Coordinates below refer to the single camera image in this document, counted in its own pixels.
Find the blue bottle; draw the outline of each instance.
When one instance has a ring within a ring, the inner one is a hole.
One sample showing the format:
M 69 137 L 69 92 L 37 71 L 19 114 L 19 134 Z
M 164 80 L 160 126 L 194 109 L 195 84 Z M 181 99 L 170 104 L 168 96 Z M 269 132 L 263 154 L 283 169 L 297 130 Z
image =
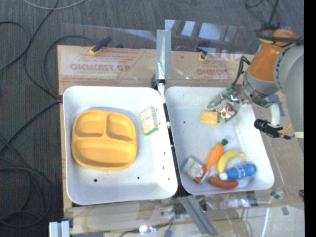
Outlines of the blue bottle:
M 252 176 L 256 173 L 256 166 L 252 163 L 247 163 L 244 165 L 238 165 L 230 169 L 228 172 L 222 172 L 219 178 L 223 181 L 227 179 L 239 179 L 245 176 Z

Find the toy carrot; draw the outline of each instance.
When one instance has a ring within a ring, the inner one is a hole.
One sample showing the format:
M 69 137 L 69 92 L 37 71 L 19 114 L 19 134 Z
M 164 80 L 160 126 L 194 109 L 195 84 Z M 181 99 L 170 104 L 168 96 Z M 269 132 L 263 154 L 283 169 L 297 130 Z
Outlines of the toy carrot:
M 205 168 L 209 170 L 213 164 L 215 164 L 219 158 L 224 153 L 224 146 L 228 143 L 226 139 L 222 139 L 222 142 L 220 144 L 216 144 L 212 151 L 209 153 L 209 157 L 206 163 Z

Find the banana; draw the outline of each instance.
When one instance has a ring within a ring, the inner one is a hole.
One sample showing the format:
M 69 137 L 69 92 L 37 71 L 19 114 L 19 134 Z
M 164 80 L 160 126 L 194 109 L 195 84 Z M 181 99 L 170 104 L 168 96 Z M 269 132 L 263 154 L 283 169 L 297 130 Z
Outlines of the banana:
M 217 162 L 217 170 L 219 173 L 222 173 L 225 170 L 226 164 L 236 158 L 236 157 L 243 157 L 243 153 L 238 153 L 235 150 L 228 150 L 227 152 L 223 153 L 223 155 L 219 158 Z

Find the brown hot dog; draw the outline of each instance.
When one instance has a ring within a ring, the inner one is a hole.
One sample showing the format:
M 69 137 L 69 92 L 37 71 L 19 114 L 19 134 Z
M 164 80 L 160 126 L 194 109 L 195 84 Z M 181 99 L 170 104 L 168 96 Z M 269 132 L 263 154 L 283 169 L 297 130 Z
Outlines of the brown hot dog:
M 238 181 L 237 180 L 232 180 L 232 181 L 223 181 L 221 179 L 218 179 L 216 177 L 213 177 L 211 176 L 209 179 L 208 179 L 209 183 L 216 186 L 216 187 L 219 187 L 219 188 L 222 188 L 222 189 L 232 189 L 232 188 L 235 188 L 237 187 L 238 185 Z

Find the orange divided plate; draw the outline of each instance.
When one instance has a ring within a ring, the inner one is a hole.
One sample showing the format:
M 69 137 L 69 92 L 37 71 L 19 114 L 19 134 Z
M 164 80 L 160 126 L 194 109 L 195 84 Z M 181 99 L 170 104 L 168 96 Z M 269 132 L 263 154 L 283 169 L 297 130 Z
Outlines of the orange divided plate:
M 85 111 L 75 120 L 71 150 L 76 162 L 84 167 L 127 168 L 134 162 L 137 151 L 134 123 L 120 113 Z

